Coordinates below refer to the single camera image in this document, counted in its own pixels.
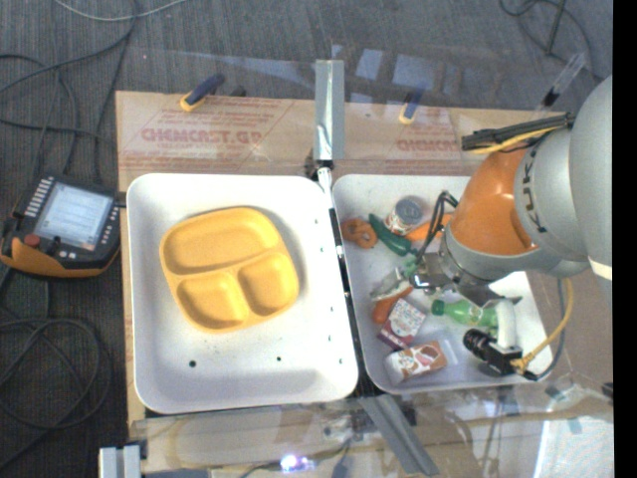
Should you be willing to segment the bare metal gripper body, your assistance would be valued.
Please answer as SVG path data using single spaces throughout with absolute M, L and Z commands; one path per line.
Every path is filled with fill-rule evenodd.
M 477 306 L 485 306 L 492 300 L 489 283 L 466 272 L 447 255 L 425 253 L 409 280 L 414 288 L 428 294 L 453 291 Z

